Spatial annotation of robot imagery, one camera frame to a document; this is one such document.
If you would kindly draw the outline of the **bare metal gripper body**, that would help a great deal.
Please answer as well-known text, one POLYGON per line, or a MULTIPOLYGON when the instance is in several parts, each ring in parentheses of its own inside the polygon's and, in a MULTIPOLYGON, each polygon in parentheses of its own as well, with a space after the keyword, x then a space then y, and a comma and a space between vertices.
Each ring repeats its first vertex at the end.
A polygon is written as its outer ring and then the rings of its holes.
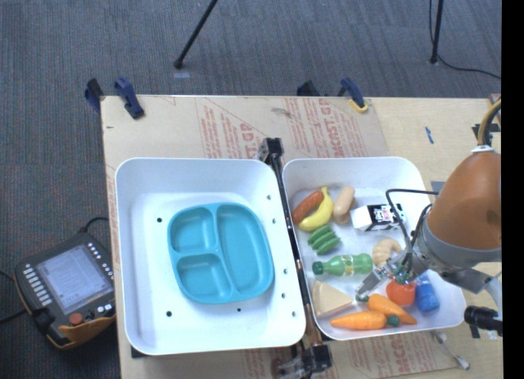
POLYGON ((431 264, 427 251, 402 252, 386 262, 388 278, 399 284, 410 284, 425 273, 431 264))

